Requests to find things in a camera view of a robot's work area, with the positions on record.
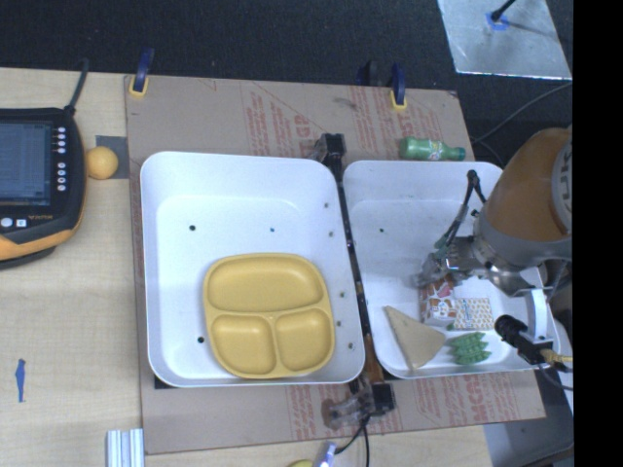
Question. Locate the yellow divided plate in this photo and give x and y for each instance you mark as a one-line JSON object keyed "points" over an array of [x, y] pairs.
{"points": [[267, 309]]}

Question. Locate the green pea pods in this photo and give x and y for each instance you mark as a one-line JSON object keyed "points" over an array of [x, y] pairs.
{"points": [[468, 348]]}

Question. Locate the yellow rounded object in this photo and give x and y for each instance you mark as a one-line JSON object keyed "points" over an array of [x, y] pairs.
{"points": [[301, 463]]}

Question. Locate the tan pizza slice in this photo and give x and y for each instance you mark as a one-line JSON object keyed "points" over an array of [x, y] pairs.
{"points": [[414, 338]]}

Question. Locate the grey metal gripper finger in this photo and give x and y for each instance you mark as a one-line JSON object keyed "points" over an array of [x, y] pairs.
{"points": [[428, 273], [455, 273]]}

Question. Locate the green plastic bottle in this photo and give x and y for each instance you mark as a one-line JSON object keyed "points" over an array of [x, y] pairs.
{"points": [[423, 149]]}

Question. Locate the brown cardboard board, red print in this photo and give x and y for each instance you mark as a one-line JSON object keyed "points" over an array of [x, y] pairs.
{"points": [[233, 110]]}

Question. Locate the orange and white carton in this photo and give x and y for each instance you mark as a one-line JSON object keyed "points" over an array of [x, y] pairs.
{"points": [[437, 307]]}

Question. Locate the black cylinder on white bracket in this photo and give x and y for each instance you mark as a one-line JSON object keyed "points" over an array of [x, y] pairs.
{"points": [[518, 336]]}

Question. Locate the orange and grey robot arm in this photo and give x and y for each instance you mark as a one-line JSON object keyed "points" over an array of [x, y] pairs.
{"points": [[525, 197]]}

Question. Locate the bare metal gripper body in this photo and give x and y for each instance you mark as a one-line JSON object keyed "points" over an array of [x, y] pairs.
{"points": [[469, 256]]}

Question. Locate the white and orange packet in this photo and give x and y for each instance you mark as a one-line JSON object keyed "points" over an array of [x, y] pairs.
{"points": [[474, 313]]}

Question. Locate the yellow ball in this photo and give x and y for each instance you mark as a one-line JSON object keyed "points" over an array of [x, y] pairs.
{"points": [[102, 162]]}

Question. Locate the white plastic tray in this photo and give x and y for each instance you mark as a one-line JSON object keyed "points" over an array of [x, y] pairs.
{"points": [[399, 241], [243, 197]]}

